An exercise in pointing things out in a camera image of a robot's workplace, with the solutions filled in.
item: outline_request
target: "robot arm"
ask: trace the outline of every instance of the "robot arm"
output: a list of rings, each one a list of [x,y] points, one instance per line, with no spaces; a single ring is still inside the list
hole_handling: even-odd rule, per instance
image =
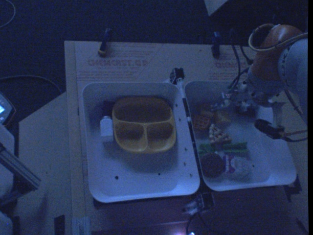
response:
[[[268,30],[260,47],[254,47],[254,37]],[[302,118],[308,124],[308,34],[290,25],[265,24],[249,39],[257,51],[248,71],[247,90],[253,100],[266,106],[268,100],[282,90],[299,96]]]

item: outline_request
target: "yellow divided container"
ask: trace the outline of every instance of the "yellow divided container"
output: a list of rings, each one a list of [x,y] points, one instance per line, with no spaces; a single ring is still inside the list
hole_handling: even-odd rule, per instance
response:
[[[171,149],[176,142],[174,115],[162,98],[121,98],[114,104],[112,120],[115,140],[127,151],[163,152]]]

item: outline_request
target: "floor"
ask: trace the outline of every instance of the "floor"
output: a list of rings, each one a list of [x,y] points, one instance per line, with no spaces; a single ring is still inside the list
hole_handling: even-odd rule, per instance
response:
[[[252,30],[263,23],[291,24],[308,30],[308,0],[229,0],[210,17],[203,0],[0,0],[0,91],[17,109],[9,130],[18,138],[20,121],[66,91],[64,41],[101,41],[110,27],[116,42],[211,44],[213,32],[218,31],[221,44],[229,44],[233,29],[233,43],[246,46]],[[307,143],[303,145],[300,151],[307,149]],[[273,211],[273,220],[283,227],[290,220],[296,223],[297,218],[304,224],[298,234],[305,235],[307,153],[299,152],[294,159],[302,191],[292,195],[291,202],[279,207],[279,212]],[[276,194],[285,196],[281,191]],[[14,206],[6,211],[12,213]],[[240,223],[233,227],[239,232],[234,234],[240,234],[242,227],[251,227],[252,231],[260,226],[275,226],[270,220],[258,222],[258,215],[231,216],[229,222],[215,215],[212,222],[217,229]],[[246,223],[238,222],[241,218],[247,218]],[[276,234],[288,233],[283,229]]]

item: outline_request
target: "brown round object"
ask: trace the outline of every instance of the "brown round object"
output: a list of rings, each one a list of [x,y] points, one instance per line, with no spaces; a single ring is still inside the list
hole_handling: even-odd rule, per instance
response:
[[[216,178],[225,171],[223,159],[215,154],[208,153],[201,158],[202,173],[205,177]]]

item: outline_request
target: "screen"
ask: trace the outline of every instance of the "screen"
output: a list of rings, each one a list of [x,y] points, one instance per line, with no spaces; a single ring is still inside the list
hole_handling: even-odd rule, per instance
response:
[[[4,112],[4,108],[0,105],[0,114],[2,113],[2,112]]]

